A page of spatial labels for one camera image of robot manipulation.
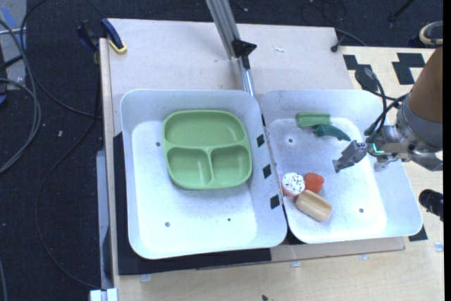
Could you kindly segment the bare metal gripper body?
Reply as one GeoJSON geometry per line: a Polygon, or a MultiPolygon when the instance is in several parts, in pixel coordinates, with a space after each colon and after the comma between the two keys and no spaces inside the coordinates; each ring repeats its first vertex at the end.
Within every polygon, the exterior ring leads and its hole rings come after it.
{"type": "Polygon", "coordinates": [[[395,125],[385,125],[379,131],[374,131],[366,137],[367,152],[376,161],[375,170],[386,170],[389,164],[410,161],[408,141],[395,125]]]}

